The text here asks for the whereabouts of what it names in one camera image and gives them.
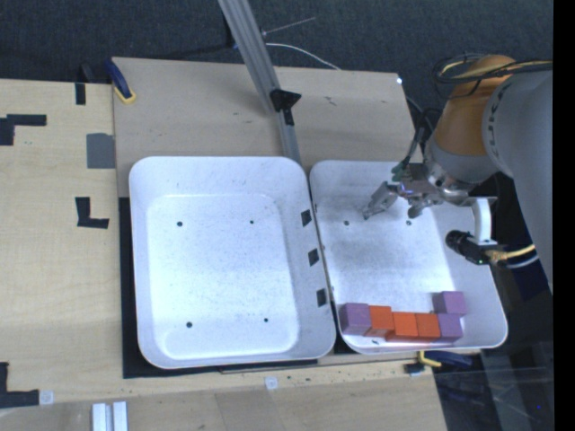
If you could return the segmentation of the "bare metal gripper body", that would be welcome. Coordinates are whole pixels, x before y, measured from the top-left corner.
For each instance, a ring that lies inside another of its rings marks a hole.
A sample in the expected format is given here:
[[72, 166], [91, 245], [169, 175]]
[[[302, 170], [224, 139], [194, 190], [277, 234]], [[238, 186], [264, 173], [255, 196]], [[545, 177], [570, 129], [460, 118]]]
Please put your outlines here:
[[431, 198], [434, 205], [449, 202], [460, 204], [474, 189], [474, 184], [452, 177], [440, 166], [431, 168], [425, 163], [408, 163], [395, 173], [399, 196], [407, 202], [411, 198]]

